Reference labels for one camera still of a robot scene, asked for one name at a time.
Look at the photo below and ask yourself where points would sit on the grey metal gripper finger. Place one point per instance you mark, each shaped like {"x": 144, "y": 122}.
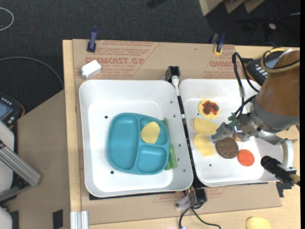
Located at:
{"x": 225, "y": 128}
{"x": 218, "y": 137}

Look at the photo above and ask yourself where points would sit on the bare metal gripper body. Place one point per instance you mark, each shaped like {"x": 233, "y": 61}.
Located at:
{"x": 247, "y": 128}

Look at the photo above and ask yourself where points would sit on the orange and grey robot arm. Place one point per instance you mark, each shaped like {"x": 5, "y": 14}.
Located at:
{"x": 278, "y": 92}

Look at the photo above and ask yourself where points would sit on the brown burger patty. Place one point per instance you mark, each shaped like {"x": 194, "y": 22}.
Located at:
{"x": 227, "y": 148}

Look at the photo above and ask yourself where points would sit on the yellow potato chip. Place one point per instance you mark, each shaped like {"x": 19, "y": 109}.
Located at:
{"x": 150, "y": 132}
{"x": 203, "y": 145}
{"x": 257, "y": 223}
{"x": 203, "y": 126}

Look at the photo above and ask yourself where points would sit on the yellow pasta with meatballs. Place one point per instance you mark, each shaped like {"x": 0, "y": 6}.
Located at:
{"x": 209, "y": 110}

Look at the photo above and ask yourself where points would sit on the orange round slice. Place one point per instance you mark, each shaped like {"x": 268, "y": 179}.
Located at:
{"x": 246, "y": 157}

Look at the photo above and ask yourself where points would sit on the white plastic tray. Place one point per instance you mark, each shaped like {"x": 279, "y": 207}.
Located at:
{"x": 133, "y": 96}
{"x": 221, "y": 173}

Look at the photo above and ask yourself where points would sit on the thin black and white rod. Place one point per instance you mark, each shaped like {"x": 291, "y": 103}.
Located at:
{"x": 184, "y": 118}

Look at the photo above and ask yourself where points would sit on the blue divided plate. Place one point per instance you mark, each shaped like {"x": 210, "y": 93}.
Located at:
{"x": 124, "y": 142}

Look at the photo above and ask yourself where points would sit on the brown cardboard board red print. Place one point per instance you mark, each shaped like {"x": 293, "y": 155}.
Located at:
{"x": 147, "y": 56}

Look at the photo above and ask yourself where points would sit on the small white bottle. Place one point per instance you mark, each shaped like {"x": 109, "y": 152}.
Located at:
{"x": 90, "y": 69}

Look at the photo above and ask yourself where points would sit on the black cylinder on white bracket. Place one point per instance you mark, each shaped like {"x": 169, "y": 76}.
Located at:
{"x": 271, "y": 164}

